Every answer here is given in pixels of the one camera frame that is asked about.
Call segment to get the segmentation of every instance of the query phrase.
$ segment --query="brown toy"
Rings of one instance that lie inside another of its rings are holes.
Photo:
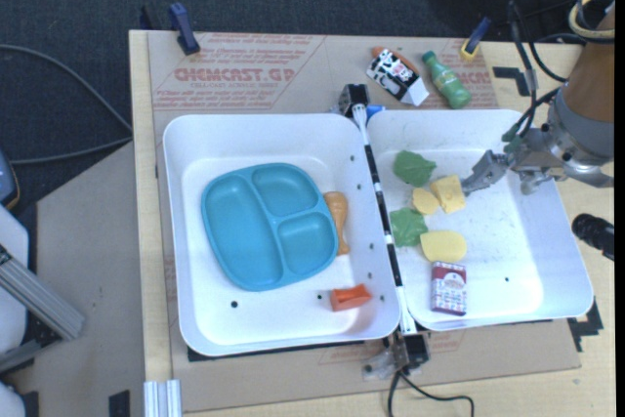
[[[337,255],[342,256],[350,252],[350,246],[343,238],[343,225],[348,216],[348,199],[340,191],[328,191],[323,194],[323,199],[328,209],[330,209],[330,214],[332,214],[332,219],[336,226],[336,232],[339,235],[339,250]]]

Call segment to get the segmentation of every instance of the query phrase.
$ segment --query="toy bottle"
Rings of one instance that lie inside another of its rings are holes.
[[[456,73],[449,66],[437,60],[437,56],[432,51],[423,55],[423,63],[430,69],[434,84],[440,93],[447,98],[452,108],[459,109],[469,103],[471,93],[467,91]]]

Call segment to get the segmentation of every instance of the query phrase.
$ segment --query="black cable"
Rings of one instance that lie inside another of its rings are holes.
[[[395,390],[396,390],[396,387],[397,387],[397,383],[399,382],[399,379],[403,379],[403,381],[408,386],[410,386],[413,390],[417,391],[421,395],[423,395],[425,397],[428,397],[430,399],[434,399],[435,401],[454,401],[454,400],[457,400],[457,399],[465,399],[471,405],[471,417],[475,416],[476,406],[475,406],[473,400],[469,396],[464,396],[464,395],[460,395],[460,396],[434,396],[434,395],[431,395],[429,393],[426,393],[421,388],[419,388],[416,384],[414,384],[412,381],[410,381],[410,379],[408,379],[406,377],[406,375],[401,372],[401,370],[398,370],[395,373],[395,375],[393,376],[393,380],[391,381],[391,387],[389,388],[389,398],[387,400],[387,408],[388,408],[388,411],[389,411],[389,417],[393,417],[393,395],[395,394]]]
[[[56,60],[55,58],[52,58],[48,55],[40,53],[39,51],[28,49],[26,47],[14,46],[11,44],[0,44],[0,50],[15,51],[18,53],[25,53],[31,56],[35,56],[49,63],[52,63],[54,66],[57,66],[63,71],[69,73],[69,75],[71,75],[78,82],[80,82],[80,84],[82,84],[117,119],[117,121],[119,121],[126,129],[128,129],[128,131],[130,131],[131,133],[133,132],[132,126],[126,120],[124,120],[123,117],[109,103],[107,103],[106,100],[102,96],[100,96],[100,94],[98,94],[98,92],[89,84],[89,82],[87,82],[84,78],[82,78],[78,73],[76,73],[66,64],[63,64],[59,60]],[[37,163],[47,163],[47,162],[54,162],[54,161],[59,161],[59,160],[67,160],[71,158],[76,158],[78,156],[84,156],[84,155],[88,155],[88,154],[95,153],[98,151],[102,151],[104,149],[109,149],[115,146],[123,145],[125,143],[128,143],[131,140],[132,140],[132,136],[123,138],[121,140],[113,141],[111,143],[107,143],[106,145],[82,149],[80,151],[75,151],[72,153],[65,153],[65,154],[47,156],[47,157],[42,157],[42,158],[29,158],[25,160],[12,160],[11,163],[13,165],[32,165],[32,164],[37,164]]]

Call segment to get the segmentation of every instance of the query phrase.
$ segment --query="yellow toy food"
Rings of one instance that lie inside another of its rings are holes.
[[[423,188],[415,188],[412,190],[412,205],[414,205],[414,208],[421,212],[421,214],[427,216],[434,214],[438,207],[440,207],[438,199]]]
[[[455,174],[430,183],[432,193],[437,196],[442,210],[451,214],[467,206],[465,194],[460,186],[460,178]]]
[[[421,248],[428,261],[455,263],[467,253],[467,240],[456,231],[428,231],[421,235]]]

